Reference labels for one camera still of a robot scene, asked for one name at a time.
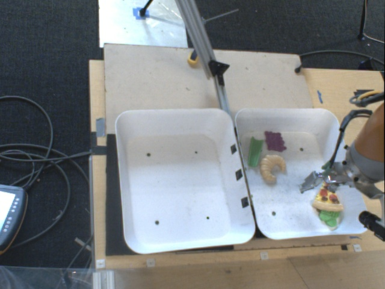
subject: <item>black carpet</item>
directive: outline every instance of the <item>black carpet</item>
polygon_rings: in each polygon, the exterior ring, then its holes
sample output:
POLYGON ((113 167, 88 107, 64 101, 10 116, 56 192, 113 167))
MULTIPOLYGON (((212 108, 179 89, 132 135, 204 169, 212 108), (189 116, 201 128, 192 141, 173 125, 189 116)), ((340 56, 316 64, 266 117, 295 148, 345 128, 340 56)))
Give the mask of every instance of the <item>black carpet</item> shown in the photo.
MULTIPOLYGON (((384 59, 382 44, 357 39, 363 0, 196 0, 204 18, 239 12, 207 23, 213 47, 266 52, 341 49, 384 59)), ((0 96, 20 95, 46 109, 54 148, 66 154, 89 151, 88 60, 103 58, 98 41, 98 0, 0 0, 0 96)), ((384 39, 384 0, 369 0, 366 33, 384 39)), ((356 69, 363 60, 317 55, 305 67, 356 69)), ((0 145, 47 145, 45 118, 22 102, 0 102, 0 145)), ((88 158, 79 160, 88 171, 88 158)), ((0 161, 0 184, 10 184, 29 167, 0 161)), ((42 238, 0 256, 6 266, 66 267, 79 250, 76 237, 90 236, 89 191, 70 164, 72 194, 63 219, 42 238)), ((25 223, 15 243, 49 226, 66 200, 66 185, 47 170, 29 192, 25 223)), ((85 266, 82 253, 74 267, 85 266)))

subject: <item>toy pizza slice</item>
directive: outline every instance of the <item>toy pizza slice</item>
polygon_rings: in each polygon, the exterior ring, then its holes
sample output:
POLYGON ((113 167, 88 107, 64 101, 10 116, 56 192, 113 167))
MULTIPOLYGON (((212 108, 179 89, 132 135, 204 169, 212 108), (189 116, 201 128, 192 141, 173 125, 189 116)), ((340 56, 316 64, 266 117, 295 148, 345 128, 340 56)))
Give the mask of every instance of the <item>toy pizza slice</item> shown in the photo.
POLYGON ((343 205, 339 202, 337 194, 331 192, 325 182, 322 184, 312 206, 322 211, 340 212, 343 210, 343 205))

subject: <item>black bracket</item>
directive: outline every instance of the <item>black bracket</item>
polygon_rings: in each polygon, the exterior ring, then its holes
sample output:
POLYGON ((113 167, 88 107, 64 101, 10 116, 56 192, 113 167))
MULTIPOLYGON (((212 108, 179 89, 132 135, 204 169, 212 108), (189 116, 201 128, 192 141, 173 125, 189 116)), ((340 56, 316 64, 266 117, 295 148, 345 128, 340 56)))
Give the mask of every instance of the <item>black bracket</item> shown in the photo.
POLYGON ((221 86, 224 86, 224 79, 223 79, 223 74, 225 71, 229 68, 230 66, 228 64, 218 62, 215 60, 211 60, 209 62, 209 68, 211 71, 212 76, 217 76, 218 77, 218 83, 221 86))

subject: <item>yellow cable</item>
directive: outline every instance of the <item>yellow cable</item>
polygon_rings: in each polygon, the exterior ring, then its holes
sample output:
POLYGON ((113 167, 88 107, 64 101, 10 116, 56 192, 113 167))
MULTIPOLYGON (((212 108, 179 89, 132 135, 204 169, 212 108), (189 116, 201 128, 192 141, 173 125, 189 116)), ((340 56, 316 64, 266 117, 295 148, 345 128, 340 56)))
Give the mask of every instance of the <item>yellow cable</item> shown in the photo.
POLYGON ((366 93, 364 93, 364 94, 361 94, 361 95, 357 98, 357 100, 361 101, 361 100, 364 99, 364 98, 368 98, 369 96, 372 96, 372 95, 375 95, 375 94, 379 94, 379 93, 381 93, 381 91, 379 91, 379 90, 369 91, 369 92, 366 92, 366 93))

